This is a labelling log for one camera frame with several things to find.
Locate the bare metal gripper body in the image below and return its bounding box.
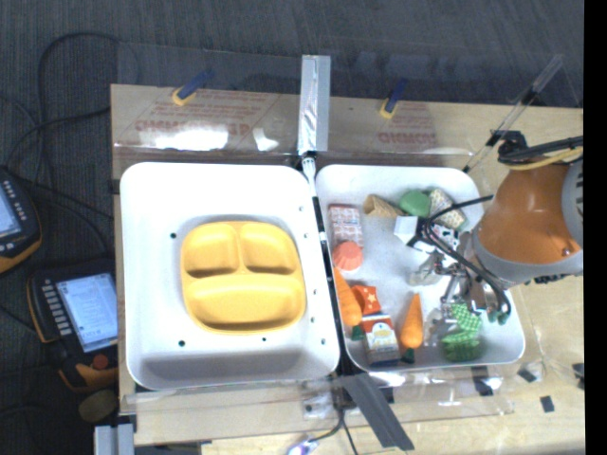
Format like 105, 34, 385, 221
441, 232, 503, 310

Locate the green checkered packet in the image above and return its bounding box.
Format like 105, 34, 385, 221
438, 301, 486, 363

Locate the clear plastic bottle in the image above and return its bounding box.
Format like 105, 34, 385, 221
407, 251, 448, 287

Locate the orange carrot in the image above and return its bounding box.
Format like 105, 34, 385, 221
333, 266, 367, 342
398, 293, 425, 365

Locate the beige checkered packet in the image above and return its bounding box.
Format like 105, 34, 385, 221
428, 187, 468, 231

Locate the white plastic tray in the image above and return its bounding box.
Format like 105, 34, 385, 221
119, 161, 341, 391
314, 163, 526, 373

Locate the white carton with black spots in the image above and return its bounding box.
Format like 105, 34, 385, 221
394, 215, 462, 253

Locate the orange and white carton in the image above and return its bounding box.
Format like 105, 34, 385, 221
360, 314, 401, 368

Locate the red carton with star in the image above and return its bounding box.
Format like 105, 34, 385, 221
351, 283, 383, 318

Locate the green round biscuit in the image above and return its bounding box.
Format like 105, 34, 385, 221
397, 190, 432, 218

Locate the tan waffle cone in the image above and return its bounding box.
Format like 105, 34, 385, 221
362, 193, 405, 220

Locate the orange ribbed cupcake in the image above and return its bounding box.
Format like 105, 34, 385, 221
331, 240, 365, 273

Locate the pink and white packet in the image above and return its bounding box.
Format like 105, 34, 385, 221
327, 204, 365, 248

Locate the thin black and white rod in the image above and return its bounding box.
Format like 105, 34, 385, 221
301, 156, 347, 377

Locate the yellow divided plate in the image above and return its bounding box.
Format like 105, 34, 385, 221
178, 220, 307, 335

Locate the brown cardboard board red print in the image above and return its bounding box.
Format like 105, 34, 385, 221
109, 82, 585, 447

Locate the black block with thin wires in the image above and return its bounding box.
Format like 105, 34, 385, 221
331, 382, 355, 410

